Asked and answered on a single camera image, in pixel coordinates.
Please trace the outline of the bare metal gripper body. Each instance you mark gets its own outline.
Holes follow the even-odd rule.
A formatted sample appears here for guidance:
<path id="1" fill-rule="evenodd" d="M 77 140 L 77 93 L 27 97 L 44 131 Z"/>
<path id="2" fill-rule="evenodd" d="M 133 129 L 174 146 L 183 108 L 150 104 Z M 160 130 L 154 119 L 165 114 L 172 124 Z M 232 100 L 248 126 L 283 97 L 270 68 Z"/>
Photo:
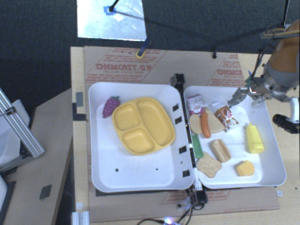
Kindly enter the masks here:
<path id="1" fill-rule="evenodd" d="M 276 99 L 280 102 L 289 102 L 287 92 L 290 89 L 279 85 L 274 79 L 268 76 L 255 77 L 249 86 L 249 96 L 263 95 L 265 100 Z"/>

